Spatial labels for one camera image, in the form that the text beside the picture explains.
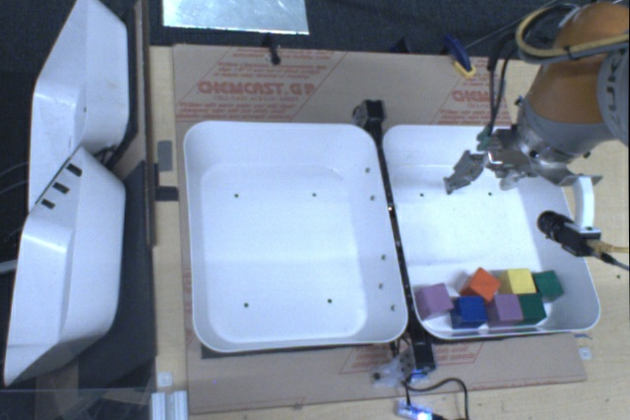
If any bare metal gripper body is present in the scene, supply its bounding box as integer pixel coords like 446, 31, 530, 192
484, 126, 548, 179

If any white plastic tray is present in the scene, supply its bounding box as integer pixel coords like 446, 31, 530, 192
381, 123, 603, 341
182, 120, 410, 354

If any yellow cube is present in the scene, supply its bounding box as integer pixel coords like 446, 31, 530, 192
497, 268, 536, 297

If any orange cube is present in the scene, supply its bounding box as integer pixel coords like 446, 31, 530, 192
458, 267, 503, 304

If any green cube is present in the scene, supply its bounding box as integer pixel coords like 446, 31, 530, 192
517, 292, 548, 327
532, 270, 565, 303

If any purple cube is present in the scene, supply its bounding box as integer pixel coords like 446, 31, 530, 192
486, 292, 525, 329
413, 282, 456, 323

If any blue cube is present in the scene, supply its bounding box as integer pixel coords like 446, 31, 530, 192
449, 294, 490, 330

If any brown cardboard board red print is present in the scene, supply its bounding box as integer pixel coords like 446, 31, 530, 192
171, 42, 589, 415

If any black cylinder on white bracket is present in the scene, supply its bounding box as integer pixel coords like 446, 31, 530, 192
536, 175, 602, 258

